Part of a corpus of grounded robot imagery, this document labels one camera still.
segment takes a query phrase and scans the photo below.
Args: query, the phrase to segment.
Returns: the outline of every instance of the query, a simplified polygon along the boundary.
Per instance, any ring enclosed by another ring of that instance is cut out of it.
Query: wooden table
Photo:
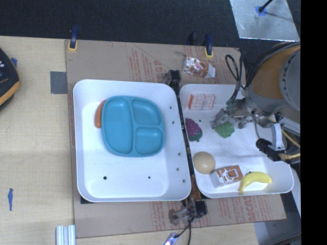
[[[65,72],[64,39],[0,36],[17,59],[21,86],[0,112],[1,244],[55,244],[73,225],[66,94],[51,94],[50,72]],[[13,189],[12,210],[7,195]],[[161,245],[171,231],[77,239],[76,244]],[[177,244],[187,244],[185,232]],[[253,224],[192,229],[191,244],[258,244]]]

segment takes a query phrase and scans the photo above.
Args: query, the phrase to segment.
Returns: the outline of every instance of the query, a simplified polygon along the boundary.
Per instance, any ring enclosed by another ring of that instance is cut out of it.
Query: black device
[[[0,110],[13,99],[20,86],[20,76],[16,66],[0,48]]]

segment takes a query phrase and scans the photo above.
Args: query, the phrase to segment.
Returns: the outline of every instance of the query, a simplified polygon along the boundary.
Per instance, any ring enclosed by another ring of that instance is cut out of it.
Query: cardboard
[[[73,88],[83,79],[159,83],[170,69],[182,70],[186,56],[209,62],[216,69],[216,73],[214,78],[204,79],[180,72],[180,87],[189,83],[235,84],[224,58],[229,54],[238,61],[239,51],[236,48],[213,47],[214,56],[207,59],[202,46],[80,40],[76,51],[69,51],[68,42],[65,42],[65,54],[76,237],[185,227],[184,224],[173,225],[169,221],[169,212],[180,210],[181,202],[89,203],[81,198],[76,177]],[[286,218],[279,194],[205,199],[205,202],[208,214],[195,220],[192,224],[194,228]]]

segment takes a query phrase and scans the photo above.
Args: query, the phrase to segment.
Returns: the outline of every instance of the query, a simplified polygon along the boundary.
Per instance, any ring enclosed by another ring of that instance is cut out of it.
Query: yellow banana
[[[251,171],[242,178],[239,191],[243,192],[244,188],[253,182],[271,183],[272,180],[266,173],[261,171]]]

